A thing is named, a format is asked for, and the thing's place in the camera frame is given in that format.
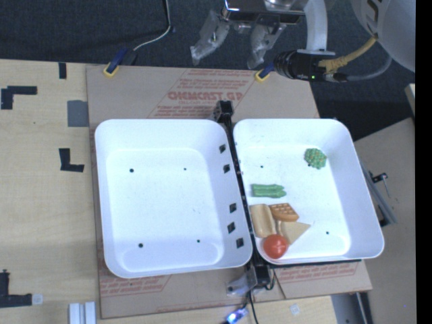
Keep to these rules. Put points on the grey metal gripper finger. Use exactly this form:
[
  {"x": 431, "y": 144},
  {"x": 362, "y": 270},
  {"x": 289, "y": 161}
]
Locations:
[
  {"x": 261, "y": 46},
  {"x": 211, "y": 40}
]

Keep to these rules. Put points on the brown cardboard board red print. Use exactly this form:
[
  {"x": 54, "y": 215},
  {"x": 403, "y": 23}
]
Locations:
[{"x": 141, "y": 93}]

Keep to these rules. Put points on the green toy broccoli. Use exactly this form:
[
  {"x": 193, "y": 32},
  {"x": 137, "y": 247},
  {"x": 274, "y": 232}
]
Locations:
[{"x": 315, "y": 158}]

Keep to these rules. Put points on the thin black rod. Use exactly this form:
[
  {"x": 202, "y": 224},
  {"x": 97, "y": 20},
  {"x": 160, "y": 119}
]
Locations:
[{"x": 240, "y": 181}]

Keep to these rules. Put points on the green toy asparagus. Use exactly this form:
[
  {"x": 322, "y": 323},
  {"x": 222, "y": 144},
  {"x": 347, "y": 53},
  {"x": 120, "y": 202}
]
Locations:
[{"x": 268, "y": 190}]

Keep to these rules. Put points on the orange toy waffle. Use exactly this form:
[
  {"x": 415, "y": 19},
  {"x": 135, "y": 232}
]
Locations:
[{"x": 284, "y": 212}]

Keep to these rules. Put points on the white plastic tray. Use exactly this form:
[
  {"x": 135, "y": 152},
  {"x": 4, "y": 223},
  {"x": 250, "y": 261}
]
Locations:
[
  {"x": 314, "y": 211},
  {"x": 158, "y": 201}
]

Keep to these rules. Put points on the tan toy bread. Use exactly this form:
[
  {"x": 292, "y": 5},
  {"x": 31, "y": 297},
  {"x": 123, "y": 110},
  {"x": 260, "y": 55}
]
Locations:
[{"x": 262, "y": 220}]

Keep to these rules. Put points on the pale yellow toy cheese wedge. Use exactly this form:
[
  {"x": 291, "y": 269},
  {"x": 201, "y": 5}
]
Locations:
[{"x": 294, "y": 231}]

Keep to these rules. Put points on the red toy tomato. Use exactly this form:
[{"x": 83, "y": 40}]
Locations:
[{"x": 275, "y": 246}]

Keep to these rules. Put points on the black cylinder on white bracket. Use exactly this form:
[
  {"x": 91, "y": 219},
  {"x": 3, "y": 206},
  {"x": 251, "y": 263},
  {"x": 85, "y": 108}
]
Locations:
[{"x": 315, "y": 22}]

